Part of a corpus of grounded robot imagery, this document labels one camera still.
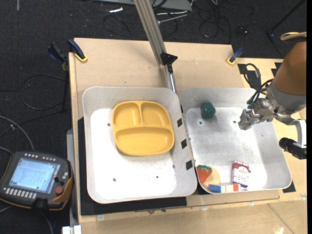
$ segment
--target gray tray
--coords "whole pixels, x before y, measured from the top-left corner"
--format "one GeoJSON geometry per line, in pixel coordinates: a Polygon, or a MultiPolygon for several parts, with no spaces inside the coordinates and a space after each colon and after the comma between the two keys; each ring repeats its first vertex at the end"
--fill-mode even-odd
{"type": "Polygon", "coordinates": [[[273,123],[262,122],[245,131],[238,126],[253,94],[248,88],[190,88],[181,93],[195,166],[213,166],[226,183],[231,182],[232,162],[238,160],[250,166],[246,191],[287,188],[292,177],[273,123]],[[215,107],[213,118],[202,119],[203,102],[215,107]]]}
{"type": "Polygon", "coordinates": [[[197,187],[192,152],[186,142],[179,98],[168,88],[91,87],[82,98],[85,124],[87,189],[98,203],[191,195],[197,187]],[[163,105],[171,118],[175,145],[156,156],[127,156],[115,145],[114,107],[148,100],[163,105]]]}

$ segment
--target wooden table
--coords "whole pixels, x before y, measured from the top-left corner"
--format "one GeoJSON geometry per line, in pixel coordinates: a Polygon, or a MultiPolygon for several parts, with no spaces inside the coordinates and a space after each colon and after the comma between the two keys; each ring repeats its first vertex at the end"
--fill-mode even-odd
{"type": "MultiPolygon", "coordinates": [[[[78,120],[83,117],[82,94],[93,86],[166,87],[163,71],[157,66],[147,41],[75,39],[88,61],[81,63],[69,53],[75,169],[79,171],[78,120]]],[[[239,58],[234,66],[226,59],[230,45],[165,43],[169,54],[178,56],[173,64],[177,94],[190,87],[249,87],[237,63],[253,63],[262,80],[273,77],[272,68],[281,59],[239,58]]],[[[305,110],[297,115],[305,117],[305,110]]],[[[278,138],[296,139],[296,129],[274,121],[278,138]]],[[[82,233],[307,233],[306,160],[285,153],[296,192],[266,190],[223,195],[187,197],[187,207],[155,211],[122,212],[102,215],[80,214],[79,173],[76,173],[78,222],[82,233]]]]}

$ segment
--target black bracket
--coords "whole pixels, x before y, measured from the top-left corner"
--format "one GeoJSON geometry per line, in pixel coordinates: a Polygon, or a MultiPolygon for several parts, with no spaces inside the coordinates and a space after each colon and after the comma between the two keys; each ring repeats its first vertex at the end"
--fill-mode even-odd
{"type": "Polygon", "coordinates": [[[172,69],[172,63],[177,59],[177,57],[167,54],[167,53],[160,54],[160,57],[161,57],[162,63],[168,66],[169,73],[172,74],[174,72],[172,69]]]}

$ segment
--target black floor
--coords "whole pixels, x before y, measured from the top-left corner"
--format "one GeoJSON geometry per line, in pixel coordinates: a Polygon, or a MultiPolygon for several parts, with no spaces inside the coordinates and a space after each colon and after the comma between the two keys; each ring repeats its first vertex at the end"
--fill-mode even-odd
{"type": "MultiPolygon", "coordinates": [[[[196,0],[186,17],[160,28],[165,41],[231,44],[234,50],[244,48],[242,57],[279,59],[293,46],[279,37],[307,30],[306,0],[278,25],[301,1],[218,0],[215,6],[211,0],[196,0]],[[275,26],[270,39],[267,32],[275,26]]],[[[114,14],[118,18],[106,17],[120,7],[85,0],[0,0],[0,116],[14,122],[0,118],[0,147],[11,152],[31,148],[17,123],[35,149],[65,157],[71,128],[70,102],[62,104],[66,72],[48,55],[48,46],[56,41],[67,52],[67,40],[75,37],[146,40],[134,6],[122,5],[123,11],[114,14]]],[[[103,58],[109,54],[103,50],[103,58]]],[[[0,176],[8,160],[1,151],[0,176]]],[[[0,202],[0,210],[6,206],[0,202]]],[[[68,225],[68,209],[48,217],[56,234],[68,225]]],[[[0,233],[49,233],[49,226],[40,214],[11,207],[0,212],[0,233]]]]}

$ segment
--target dark green object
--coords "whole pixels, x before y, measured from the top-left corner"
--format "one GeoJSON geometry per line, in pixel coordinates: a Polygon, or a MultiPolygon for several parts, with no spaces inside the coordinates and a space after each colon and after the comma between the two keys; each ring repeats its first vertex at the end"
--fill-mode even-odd
{"type": "Polygon", "coordinates": [[[200,112],[203,119],[212,118],[215,115],[215,107],[210,102],[205,102],[201,104],[200,112]]]}

